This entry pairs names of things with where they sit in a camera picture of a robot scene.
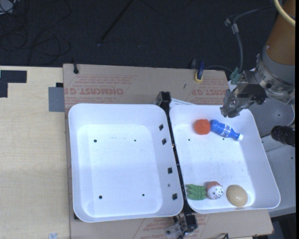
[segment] black fabric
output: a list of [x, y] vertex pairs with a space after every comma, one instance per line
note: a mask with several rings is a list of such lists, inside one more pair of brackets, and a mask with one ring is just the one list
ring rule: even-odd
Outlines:
[[132, 0], [120, 15], [129, 1], [16, 0], [12, 14], [0, 15], [0, 65], [61, 67], [74, 58], [77, 64], [190, 68], [203, 59], [205, 67], [233, 71], [239, 46], [224, 20], [272, 6], [237, 21], [243, 68], [250, 70], [276, 16], [270, 0]]

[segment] blue toy bottle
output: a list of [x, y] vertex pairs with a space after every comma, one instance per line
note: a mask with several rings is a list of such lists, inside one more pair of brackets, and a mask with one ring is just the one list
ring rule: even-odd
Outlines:
[[242, 134], [236, 133], [233, 128], [224, 123], [220, 123], [215, 119], [212, 119], [210, 121], [210, 131], [215, 132], [225, 138], [231, 137], [238, 141], [241, 141], [243, 139]]

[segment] black cylinder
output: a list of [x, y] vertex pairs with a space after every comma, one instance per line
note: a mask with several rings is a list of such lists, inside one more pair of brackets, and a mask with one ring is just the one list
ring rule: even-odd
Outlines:
[[296, 131], [294, 127], [277, 125], [271, 130], [271, 137], [283, 144], [296, 146]]

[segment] yellow cable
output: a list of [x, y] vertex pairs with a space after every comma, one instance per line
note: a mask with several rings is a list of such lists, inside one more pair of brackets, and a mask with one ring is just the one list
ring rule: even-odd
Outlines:
[[296, 27], [296, 21], [291, 18], [288, 13], [286, 13], [284, 11], [284, 9], [281, 7], [280, 3], [278, 0], [274, 0], [274, 4], [275, 4], [275, 7], [277, 9], [277, 11], [280, 13], [280, 15], [288, 22], [290, 23], [292, 26]]

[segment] light wood surface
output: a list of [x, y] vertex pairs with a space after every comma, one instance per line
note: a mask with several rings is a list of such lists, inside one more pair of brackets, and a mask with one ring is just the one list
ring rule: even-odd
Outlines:
[[49, 112], [62, 68], [26, 70], [0, 98], [0, 239], [70, 238], [64, 113]]

